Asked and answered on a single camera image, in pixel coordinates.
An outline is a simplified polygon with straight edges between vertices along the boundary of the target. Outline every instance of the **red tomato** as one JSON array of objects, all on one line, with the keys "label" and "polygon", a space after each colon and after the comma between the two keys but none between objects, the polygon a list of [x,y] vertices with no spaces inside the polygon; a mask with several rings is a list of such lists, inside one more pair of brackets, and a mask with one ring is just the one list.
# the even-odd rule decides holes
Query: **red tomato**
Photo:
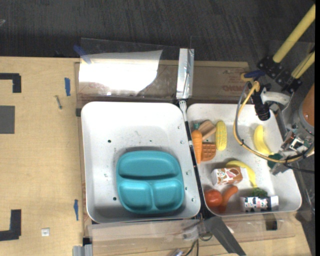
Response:
[{"label": "red tomato", "polygon": [[205,203],[209,208],[217,207],[222,203],[222,195],[216,189],[210,189],[204,192]]}]

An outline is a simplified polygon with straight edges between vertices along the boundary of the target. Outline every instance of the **dark floor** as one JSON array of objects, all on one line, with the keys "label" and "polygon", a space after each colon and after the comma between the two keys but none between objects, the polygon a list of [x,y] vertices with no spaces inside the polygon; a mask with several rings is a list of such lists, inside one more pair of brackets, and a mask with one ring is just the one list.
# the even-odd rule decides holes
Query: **dark floor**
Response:
[{"label": "dark floor", "polygon": [[[0,0],[0,56],[78,57],[81,38],[200,49],[197,60],[246,61],[274,54],[312,0]],[[315,43],[315,23],[283,60],[293,69]],[[315,80],[314,65],[301,77],[297,107]],[[301,162],[314,169],[315,158]],[[303,174],[311,194],[313,174]],[[306,200],[297,217],[315,255],[315,216]]]}]

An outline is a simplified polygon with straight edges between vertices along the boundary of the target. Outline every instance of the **black tape corner marker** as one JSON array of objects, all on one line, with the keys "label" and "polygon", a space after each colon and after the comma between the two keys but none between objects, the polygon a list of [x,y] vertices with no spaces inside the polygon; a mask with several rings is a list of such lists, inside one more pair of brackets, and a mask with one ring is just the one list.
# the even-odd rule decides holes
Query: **black tape corner marker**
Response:
[{"label": "black tape corner marker", "polygon": [[11,210],[10,229],[0,231],[0,241],[17,240],[21,236],[21,209]]},{"label": "black tape corner marker", "polygon": [[0,73],[0,80],[12,80],[12,92],[21,93],[21,75],[19,73]]}]

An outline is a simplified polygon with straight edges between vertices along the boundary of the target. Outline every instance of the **yellow corn cob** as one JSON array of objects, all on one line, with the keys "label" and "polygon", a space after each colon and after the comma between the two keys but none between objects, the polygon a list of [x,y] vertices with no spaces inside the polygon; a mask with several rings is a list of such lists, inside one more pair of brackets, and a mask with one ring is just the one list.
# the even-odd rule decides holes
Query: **yellow corn cob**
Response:
[{"label": "yellow corn cob", "polygon": [[223,121],[216,123],[215,144],[219,151],[223,151],[227,147],[227,126]]}]

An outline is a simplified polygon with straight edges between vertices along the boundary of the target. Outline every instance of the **wooden tabletop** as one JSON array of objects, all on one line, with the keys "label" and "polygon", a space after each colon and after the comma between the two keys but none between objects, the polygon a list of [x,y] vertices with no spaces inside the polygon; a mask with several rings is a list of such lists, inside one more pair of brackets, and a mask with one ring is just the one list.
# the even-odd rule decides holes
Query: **wooden tabletop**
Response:
[{"label": "wooden tabletop", "polygon": [[[19,73],[22,84],[21,93],[13,93],[12,81],[0,80],[0,106],[15,106],[14,134],[0,134],[0,231],[9,230],[11,210],[21,209],[21,236],[0,241],[0,255],[66,256],[72,255],[73,246],[82,245],[75,88],[75,64],[79,62],[78,58],[0,57],[0,73]],[[65,78],[70,79],[70,96]],[[240,241],[247,255],[310,255],[301,223],[293,214],[286,235],[269,231],[272,233],[256,241]],[[49,236],[42,236],[44,228],[50,229]],[[171,252],[139,255],[165,256]],[[226,253],[219,244],[200,243],[199,255]]]}]

